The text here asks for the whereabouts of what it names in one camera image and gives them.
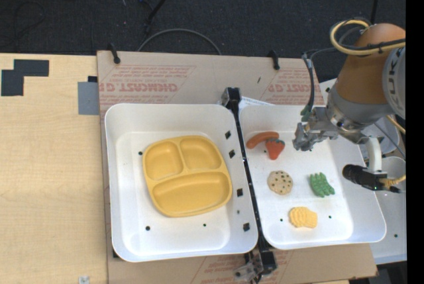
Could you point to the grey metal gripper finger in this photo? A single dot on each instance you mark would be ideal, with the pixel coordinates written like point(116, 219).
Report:
point(308, 143)
point(298, 138)

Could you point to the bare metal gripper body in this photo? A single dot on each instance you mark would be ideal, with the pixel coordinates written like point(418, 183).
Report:
point(328, 128)

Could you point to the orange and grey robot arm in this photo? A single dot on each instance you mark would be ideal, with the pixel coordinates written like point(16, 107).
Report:
point(364, 77)

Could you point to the orange carrot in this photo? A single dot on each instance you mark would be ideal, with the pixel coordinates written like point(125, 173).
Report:
point(275, 148)

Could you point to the orange sausage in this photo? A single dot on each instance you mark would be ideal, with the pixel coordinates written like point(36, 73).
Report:
point(260, 138)

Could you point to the green grapes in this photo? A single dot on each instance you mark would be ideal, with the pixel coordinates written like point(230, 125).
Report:
point(321, 185)

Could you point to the beige dotted biscuit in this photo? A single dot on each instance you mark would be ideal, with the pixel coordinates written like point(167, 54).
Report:
point(280, 182)

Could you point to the thin black rod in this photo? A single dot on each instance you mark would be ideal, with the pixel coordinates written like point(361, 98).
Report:
point(249, 173)

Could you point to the yellow corn cob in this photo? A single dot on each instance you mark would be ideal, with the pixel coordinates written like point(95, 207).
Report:
point(303, 217)

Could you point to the white plastic tray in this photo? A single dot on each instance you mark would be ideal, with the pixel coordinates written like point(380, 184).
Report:
point(351, 210)
point(132, 150)

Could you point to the brown cardboard board red print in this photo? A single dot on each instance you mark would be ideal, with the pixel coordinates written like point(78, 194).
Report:
point(198, 84)

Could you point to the yellow divided plate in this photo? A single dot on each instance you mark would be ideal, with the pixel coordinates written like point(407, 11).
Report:
point(189, 190)

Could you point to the black cylinder on white bracket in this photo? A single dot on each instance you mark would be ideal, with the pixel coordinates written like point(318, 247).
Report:
point(359, 175)

